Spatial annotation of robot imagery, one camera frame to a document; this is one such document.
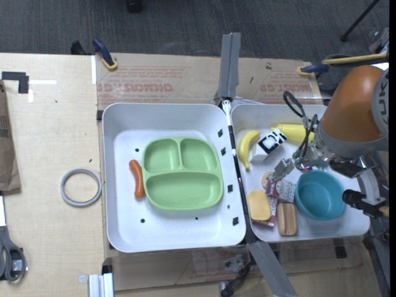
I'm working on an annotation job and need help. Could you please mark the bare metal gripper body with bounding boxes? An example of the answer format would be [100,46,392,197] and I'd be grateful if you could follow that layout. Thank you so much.
[293,148,368,179]

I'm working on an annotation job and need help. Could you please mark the tan round biscuit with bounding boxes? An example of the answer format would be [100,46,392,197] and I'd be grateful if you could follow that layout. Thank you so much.
[261,171,274,190]

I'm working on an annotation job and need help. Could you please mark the white colourful printed packet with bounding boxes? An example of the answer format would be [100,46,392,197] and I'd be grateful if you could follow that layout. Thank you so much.
[265,178,297,204]

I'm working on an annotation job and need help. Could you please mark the black and white carton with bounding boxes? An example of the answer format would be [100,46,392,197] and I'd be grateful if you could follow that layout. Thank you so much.
[249,127,288,163]

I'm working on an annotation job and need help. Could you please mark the yellow squeeze bottle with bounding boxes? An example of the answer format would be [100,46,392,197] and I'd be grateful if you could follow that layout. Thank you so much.
[270,123,316,144]

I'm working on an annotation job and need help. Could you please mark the blue bowl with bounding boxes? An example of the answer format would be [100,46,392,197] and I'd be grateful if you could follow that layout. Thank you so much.
[294,169,347,222]

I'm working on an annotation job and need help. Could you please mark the yellow bread slice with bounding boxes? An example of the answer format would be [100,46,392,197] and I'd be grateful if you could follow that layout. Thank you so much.
[247,189,272,222]

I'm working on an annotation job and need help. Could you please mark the yellow banana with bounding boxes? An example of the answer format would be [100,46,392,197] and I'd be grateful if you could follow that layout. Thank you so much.
[237,129,261,170]

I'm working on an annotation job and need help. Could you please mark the brown bread bun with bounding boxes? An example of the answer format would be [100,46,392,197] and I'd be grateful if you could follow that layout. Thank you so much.
[276,202,298,237]

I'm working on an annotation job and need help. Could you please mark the white plastic tray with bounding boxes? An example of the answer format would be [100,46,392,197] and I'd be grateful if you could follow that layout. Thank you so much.
[230,103,371,244]
[101,102,248,254]

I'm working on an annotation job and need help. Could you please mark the green divided plate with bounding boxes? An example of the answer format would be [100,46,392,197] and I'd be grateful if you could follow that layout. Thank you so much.
[142,136,225,212]

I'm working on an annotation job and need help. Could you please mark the brown cardboard board red print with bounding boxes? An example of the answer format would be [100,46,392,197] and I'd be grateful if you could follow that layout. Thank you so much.
[94,52,374,291]

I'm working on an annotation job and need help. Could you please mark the orange sausage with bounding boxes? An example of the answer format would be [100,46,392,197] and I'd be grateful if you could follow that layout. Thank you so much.
[128,159,146,199]

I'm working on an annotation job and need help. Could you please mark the brown paper bag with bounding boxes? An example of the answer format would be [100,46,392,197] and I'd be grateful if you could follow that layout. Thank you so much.
[0,79,22,192]

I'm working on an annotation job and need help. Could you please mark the black cylinder on white bracket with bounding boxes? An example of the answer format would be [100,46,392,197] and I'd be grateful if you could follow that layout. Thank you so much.
[341,165,388,220]

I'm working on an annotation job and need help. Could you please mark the black block with wires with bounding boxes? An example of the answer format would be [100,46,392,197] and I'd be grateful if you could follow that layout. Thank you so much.
[220,266,250,297]

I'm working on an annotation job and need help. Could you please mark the grey tape ring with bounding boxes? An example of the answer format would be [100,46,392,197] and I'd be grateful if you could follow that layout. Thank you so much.
[59,168,103,207]

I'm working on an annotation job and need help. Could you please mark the grey handled scissors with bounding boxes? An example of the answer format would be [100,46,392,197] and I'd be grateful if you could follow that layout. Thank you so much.
[0,193,28,282]

